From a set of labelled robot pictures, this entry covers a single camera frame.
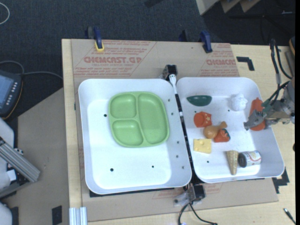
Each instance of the wire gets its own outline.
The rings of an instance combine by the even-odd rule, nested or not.
[[[272,58],[272,62],[273,62],[273,66],[275,69],[276,74],[279,74],[279,70],[278,70],[278,66],[275,60],[275,52],[274,52],[274,46],[275,46],[276,42],[275,39],[271,39],[270,41],[270,49],[271,49],[271,58]]]
[[[279,91],[280,91],[281,89],[283,89],[285,86],[287,86],[287,84],[288,84],[289,82],[290,82],[290,81],[287,81],[287,82],[283,83],[282,85],[280,85],[279,88],[271,95],[271,97],[269,98],[269,100],[271,101],[271,99],[272,99],[276,94],[278,94]]]
[[[46,72],[46,71],[39,71],[39,72],[29,72],[29,73],[23,73],[21,75],[31,75],[31,74],[50,74],[50,75],[54,75],[58,78],[60,78],[61,80],[63,80],[63,77],[56,74],[56,73],[52,73],[52,72]]]
[[[285,72],[285,70],[283,69],[283,67],[282,67],[281,59],[280,59],[280,54],[279,54],[279,49],[278,49],[277,44],[275,44],[275,49],[276,49],[276,55],[277,55],[277,60],[278,60],[278,63],[279,63],[280,70],[282,71],[282,73],[283,73],[287,78],[292,79],[292,77],[289,76],[289,75]]]
[[[4,21],[0,22],[0,25],[2,25],[3,23],[5,23],[9,19],[10,11],[9,11],[8,7],[5,4],[3,4],[2,2],[0,2],[0,5],[2,5],[3,7],[5,7],[6,10],[7,10],[7,12],[8,12],[7,18]]]
[[[184,210],[187,208],[188,205],[190,205],[192,211],[194,212],[194,214],[196,215],[196,217],[197,217],[200,221],[205,222],[205,223],[208,223],[208,224],[211,224],[211,225],[218,225],[217,223],[210,222],[210,221],[206,221],[206,220],[203,220],[202,218],[200,218],[200,217],[198,216],[198,214],[196,213],[196,211],[194,210],[193,206],[192,206],[192,203],[193,203],[193,202],[194,202],[194,200],[191,201],[190,203],[184,205],[184,206],[182,207],[182,209],[180,210],[179,215],[178,215],[178,225],[181,225],[181,224],[182,224],[181,221],[180,221],[181,215],[183,214]]]
[[[198,216],[198,214],[196,213],[196,211],[194,210],[194,208],[193,208],[193,206],[192,206],[191,203],[189,204],[189,206],[191,207],[191,209],[193,210],[194,214],[196,215],[196,217],[197,217],[199,220],[201,220],[201,221],[203,221],[203,222],[205,222],[205,223],[209,223],[209,224],[211,224],[211,225],[218,225],[217,223],[213,223],[213,222],[209,222],[209,221],[206,221],[206,220],[201,219],[201,218]]]
[[[178,225],[181,225],[180,218],[181,218],[181,215],[182,215],[183,211],[187,208],[187,206],[188,206],[188,204],[184,205],[182,207],[182,209],[180,210],[180,212],[179,212],[179,215],[178,215]]]
[[[279,91],[280,91],[280,85],[278,84],[277,85],[277,90],[275,91],[274,95],[275,95],[275,98],[273,99],[273,101],[270,103],[270,105],[274,105],[275,101],[277,101],[277,98],[279,96]]]
[[[19,63],[19,62],[12,61],[12,60],[7,60],[7,61],[0,62],[0,65],[3,65],[5,63],[14,63],[14,64],[17,64],[22,69],[22,74],[25,73],[25,69],[24,69],[23,65],[21,63]]]

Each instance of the yellow cheese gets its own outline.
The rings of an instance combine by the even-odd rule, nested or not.
[[[211,139],[194,139],[194,151],[211,153]]]

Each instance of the gray carpet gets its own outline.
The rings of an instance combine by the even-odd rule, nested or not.
[[[18,61],[26,72],[62,75],[61,39],[84,38],[87,26],[100,27],[102,39],[178,41],[186,30],[189,40],[196,42],[200,32],[207,30],[212,42],[267,45],[275,38],[278,45],[288,45],[295,35],[295,16],[272,17],[276,24],[260,16],[231,16],[295,12],[295,1],[261,0],[247,13],[236,5],[227,14],[216,3],[200,16],[195,0],[0,0],[10,10],[10,18],[0,25],[0,61]],[[6,16],[0,6],[0,22]],[[0,69],[20,72],[13,64]],[[25,76],[23,94],[11,118],[61,87],[62,81],[55,76]]]

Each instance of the divided plate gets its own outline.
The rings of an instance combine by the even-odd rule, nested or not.
[[[130,148],[156,146],[169,137],[169,122],[161,98],[151,92],[123,92],[108,105],[116,142]]]

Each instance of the toy cone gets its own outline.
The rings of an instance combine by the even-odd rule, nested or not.
[[[228,160],[228,164],[230,167],[230,173],[231,173],[231,175],[236,175],[236,172],[238,170],[239,152],[231,150],[231,151],[227,151],[226,155],[227,155],[227,160]]]

